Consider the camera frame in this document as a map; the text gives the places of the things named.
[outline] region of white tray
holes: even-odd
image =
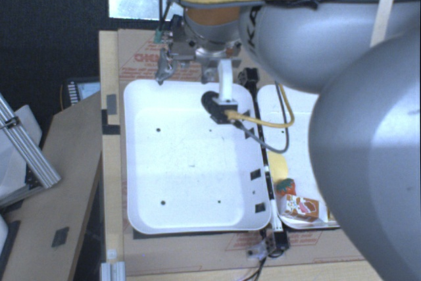
[[[218,84],[137,80],[124,91],[128,218],[139,232],[258,230],[270,220],[260,146],[211,120],[206,91]],[[234,85],[233,98],[254,115],[245,88]]]
[[[288,165],[288,176],[295,181],[295,191],[301,197],[319,200],[325,203],[320,194],[316,178],[314,177],[309,155],[308,137],[311,112],[318,98],[317,94],[303,93],[301,91],[285,88],[288,101],[295,115],[294,125],[288,129],[289,148],[283,154]],[[263,120],[273,123],[283,123],[282,111],[274,85],[262,87],[257,94],[260,116]],[[285,134],[280,129],[263,127],[265,141],[278,149],[285,145]],[[337,228],[337,222],[305,222],[301,220],[281,217],[284,224],[289,227],[306,230],[311,228]]]

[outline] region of cardboard box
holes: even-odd
[[[120,140],[120,149],[108,148],[108,158],[119,158],[121,154],[121,171],[105,172],[106,175],[117,177],[121,175],[121,210],[111,209],[106,205],[106,223],[113,222],[111,219],[121,211],[121,228],[123,233],[122,243],[119,243],[121,233],[112,231],[109,226],[106,242],[107,251],[117,247],[117,253],[108,261],[115,261],[120,256],[120,249],[123,249],[122,260],[126,263],[127,276],[138,276],[145,274],[163,274],[170,272],[188,272],[199,270],[220,270],[231,268],[256,267],[255,259],[247,258],[247,250],[259,243],[262,238],[259,232],[235,232],[235,233],[189,233],[176,235],[147,236],[136,232],[128,221],[127,217],[127,181],[126,181],[126,160],[125,160],[125,139],[124,139],[124,102],[123,91],[127,84],[138,78],[153,78],[157,69],[160,46],[153,44],[153,31],[144,30],[119,30],[118,32],[103,34],[100,36],[101,45],[118,46],[115,60],[111,62],[110,53],[107,49],[106,64],[101,56],[101,73],[116,74],[118,70],[119,88],[111,88],[109,83],[101,88],[103,90],[103,108],[106,107],[108,95],[118,95],[117,102],[119,110],[117,117],[120,134],[116,140]],[[244,61],[242,68],[255,65],[250,58],[241,52]],[[200,67],[192,64],[187,70],[179,70],[172,80],[198,81],[200,79]],[[260,72],[260,85],[272,83],[270,77]],[[104,159],[105,170],[111,170]],[[314,230],[306,232],[289,232],[289,243],[291,248],[278,259],[269,259],[268,266],[300,265],[306,263],[327,263],[334,261],[358,261],[363,257],[348,240],[342,230]]]

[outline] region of metal profile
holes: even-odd
[[[0,130],[4,131],[44,188],[50,188],[61,179],[1,94]]]

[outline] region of dark background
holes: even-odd
[[[109,18],[108,0],[0,0],[0,93],[13,109],[29,104],[46,131],[60,109],[61,84],[99,75],[99,30],[155,26]],[[75,280],[97,280],[98,195]]]

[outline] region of white strap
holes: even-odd
[[[382,42],[386,37],[387,24],[392,12],[394,0],[380,0],[377,9],[376,21],[374,22],[373,33],[371,35],[370,47]]]

